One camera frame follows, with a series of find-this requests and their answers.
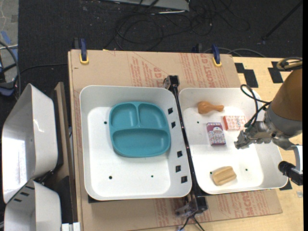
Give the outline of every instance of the purple box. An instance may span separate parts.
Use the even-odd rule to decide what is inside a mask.
[[[223,133],[223,128],[221,123],[213,122],[207,123],[206,125],[208,137],[210,139],[211,145],[225,145],[226,139]]]

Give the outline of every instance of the white container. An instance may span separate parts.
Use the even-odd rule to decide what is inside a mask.
[[[158,105],[167,117],[171,148],[162,155],[118,155],[108,127],[112,107],[122,102]],[[176,101],[164,88],[87,86],[80,93],[85,188],[96,200],[173,198],[192,187]]]
[[[30,179],[54,169],[57,159],[53,102],[28,84],[2,130],[2,190],[5,203]]]
[[[30,180],[6,205],[5,231],[60,231],[59,195]]]
[[[279,148],[274,143],[251,144],[247,149],[236,149],[239,131],[226,131],[226,145],[211,146],[206,130],[209,122],[220,122],[223,116],[242,116],[248,121],[256,112],[255,102],[239,88],[187,88],[179,94],[185,131],[192,154],[192,162],[200,188],[208,194],[234,193],[283,187],[288,178],[278,170],[282,161]],[[208,101],[224,105],[222,112],[198,113],[197,104]],[[264,111],[258,115],[263,120]],[[232,166],[237,178],[216,186],[210,172]]]

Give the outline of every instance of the black floor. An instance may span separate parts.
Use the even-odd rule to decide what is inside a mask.
[[[65,64],[73,38],[85,38],[92,50],[191,52],[198,43],[203,51],[215,43],[231,50],[252,50],[240,50],[234,56],[302,57],[302,5],[262,40],[300,1],[192,0],[190,12],[161,15],[152,13],[166,10],[108,1],[19,0],[20,69],[64,64],[23,72],[22,89],[31,83],[50,94],[63,81],[69,102]],[[15,98],[0,96],[1,127],[15,102]]]

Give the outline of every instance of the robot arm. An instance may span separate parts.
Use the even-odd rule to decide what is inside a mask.
[[[272,141],[284,150],[293,150],[296,166],[283,161],[278,168],[295,184],[302,185],[303,147],[289,141],[291,137],[299,135],[303,131],[303,71],[302,68],[298,69],[299,66],[301,67],[296,64],[296,70],[291,72],[273,101],[265,109],[263,121],[256,121],[250,124],[245,131],[241,131],[238,141],[234,144],[237,149],[245,149],[252,143],[270,143]]]

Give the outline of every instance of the blue plate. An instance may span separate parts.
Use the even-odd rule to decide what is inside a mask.
[[[157,156],[171,146],[167,118],[153,103],[118,103],[110,111],[109,129],[113,148],[122,156]]]

